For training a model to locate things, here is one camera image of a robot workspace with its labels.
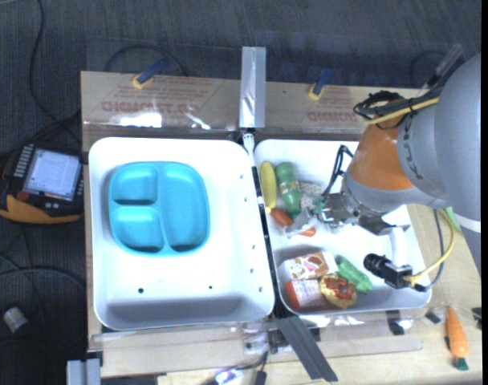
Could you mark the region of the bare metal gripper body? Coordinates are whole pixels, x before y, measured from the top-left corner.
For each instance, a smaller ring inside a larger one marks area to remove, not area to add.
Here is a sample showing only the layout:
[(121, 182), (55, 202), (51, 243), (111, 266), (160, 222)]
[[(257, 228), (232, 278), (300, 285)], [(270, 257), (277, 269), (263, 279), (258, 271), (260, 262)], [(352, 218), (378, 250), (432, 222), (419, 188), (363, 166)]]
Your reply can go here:
[(359, 214), (360, 212), (348, 203), (348, 198), (345, 195), (341, 193), (325, 193), (322, 195), (319, 221), (332, 232), (339, 232), (347, 225), (358, 225)]

